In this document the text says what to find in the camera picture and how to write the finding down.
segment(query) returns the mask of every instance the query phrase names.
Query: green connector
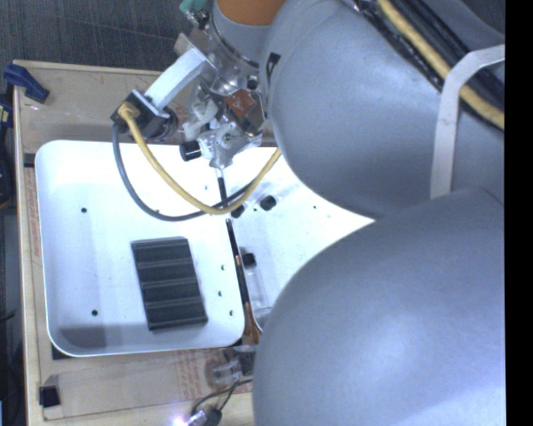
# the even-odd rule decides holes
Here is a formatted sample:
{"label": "green connector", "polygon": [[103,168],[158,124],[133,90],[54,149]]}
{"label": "green connector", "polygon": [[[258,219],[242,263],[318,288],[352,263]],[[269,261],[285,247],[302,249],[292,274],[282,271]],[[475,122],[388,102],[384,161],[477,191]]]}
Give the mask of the green connector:
{"label": "green connector", "polygon": [[179,10],[182,12],[182,14],[188,14],[190,11],[192,11],[194,7],[194,1],[195,0],[184,0],[179,5]]}
{"label": "green connector", "polygon": [[193,10],[195,12],[199,12],[203,9],[203,7],[207,4],[208,0],[195,0],[194,5],[192,6]]}

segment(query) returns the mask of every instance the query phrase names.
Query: teal connector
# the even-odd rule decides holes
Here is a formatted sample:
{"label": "teal connector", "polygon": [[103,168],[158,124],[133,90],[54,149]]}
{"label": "teal connector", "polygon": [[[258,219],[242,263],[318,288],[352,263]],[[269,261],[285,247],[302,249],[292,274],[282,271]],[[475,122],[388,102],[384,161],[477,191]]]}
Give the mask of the teal connector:
{"label": "teal connector", "polygon": [[194,1],[195,0],[184,0],[179,5],[179,10],[182,12],[182,14],[188,14],[190,11],[192,11],[194,7]]}
{"label": "teal connector", "polygon": [[192,6],[192,9],[195,12],[199,12],[203,9],[203,7],[207,4],[208,0],[195,0],[194,5]]}

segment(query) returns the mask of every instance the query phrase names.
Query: carpeted floor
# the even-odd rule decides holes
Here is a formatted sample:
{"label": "carpeted floor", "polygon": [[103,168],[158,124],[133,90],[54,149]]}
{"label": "carpeted floor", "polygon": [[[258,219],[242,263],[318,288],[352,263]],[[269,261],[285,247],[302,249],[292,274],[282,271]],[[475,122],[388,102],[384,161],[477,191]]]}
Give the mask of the carpeted floor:
{"label": "carpeted floor", "polygon": [[[0,0],[0,92],[4,67],[13,59],[164,70],[175,58],[178,33],[189,28],[178,9],[181,1]],[[6,155],[13,168],[11,133]],[[6,278],[14,274],[6,272],[4,261],[6,213],[0,212],[0,318],[9,312]],[[1,362],[7,329],[0,324]],[[8,393],[6,371],[0,374],[0,398]]]}

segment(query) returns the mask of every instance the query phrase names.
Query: yellow cable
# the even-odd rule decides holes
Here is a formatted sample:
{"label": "yellow cable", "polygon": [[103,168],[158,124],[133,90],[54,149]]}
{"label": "yellow cable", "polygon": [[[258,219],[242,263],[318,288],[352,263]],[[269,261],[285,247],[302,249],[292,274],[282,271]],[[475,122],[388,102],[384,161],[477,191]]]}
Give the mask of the yellow cable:
{"label": "yellow cable", "polygon": [[[383,14],[387,16],[399,32],[406,37],[426,59],[429,65],[446,79],[450,66],[444,58],[430,45],[427,40],[397,11],[389,0],[377,0]],[[494,123],[501,130],[505,130],[504,112],[482,98],[469,85],[460,89],[460,98],[470,105],[478,114]]]}
{"label": "yellow cable", "polygon": [[132,137],[136,141],[136,143],[139,145],[140,150],[142,153],[146,156],[146,159],[150,163],[150,165],[154,168],[154,170],[162,177],[162,179],[168,184],[171,189],[173,189],[177,194],[179,194],[183,199],[200,209],[201,211],[204,211],[205,213],[210,213],[211,215],[225,215],[226,213],[230,213],[234,209],[237,209],[240,207],[247,198],[253,193],[253,191],[257,188],[259,183],[262,181],[262,179],[265,177],[267,172],[271,170],[271,168],[274,166],[274,163],[278,160],[278,158],[281,155],[281,151],[277,148],[268,162],[265,164],[265,167],[262,168],[262,170],[259,172],[259,174],[255,177],[255,179],[251,182],[251,185],[243,193],[243,195],[237,199],[236,202],[232,203],[231,205],[218,209],[216,207],[211,207],[201,201],[198,201],[193,195],[188,193],[184,188],[182,188],[176,180],[174,180],[168,172],[163,168],[162,164],[154,157],[150,149],[148,148],[146,142],[144,141],[144,138],[142,137],[142,133],[140,132],[139,126],[136,123],[136,118],[139,116],[139,110],[129,103],[128,101],[124,101],[122,105],[118,108],[118,114],[121,116],[121,118],[126,122],[129,129],[131,130]]}

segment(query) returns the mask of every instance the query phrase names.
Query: metal bracket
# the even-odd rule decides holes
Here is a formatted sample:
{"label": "metal bracket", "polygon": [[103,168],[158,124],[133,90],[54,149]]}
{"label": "metal bracket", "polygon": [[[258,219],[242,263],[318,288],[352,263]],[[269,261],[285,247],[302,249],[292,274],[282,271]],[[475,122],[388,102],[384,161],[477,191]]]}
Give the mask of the metal bracket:
{"label": "metal bracket", "polygon": [[505,45],[467,53],[448,73],[436,120],[431,199],[450,193],[454,171],[460,88],[484,67],[505,60]]}

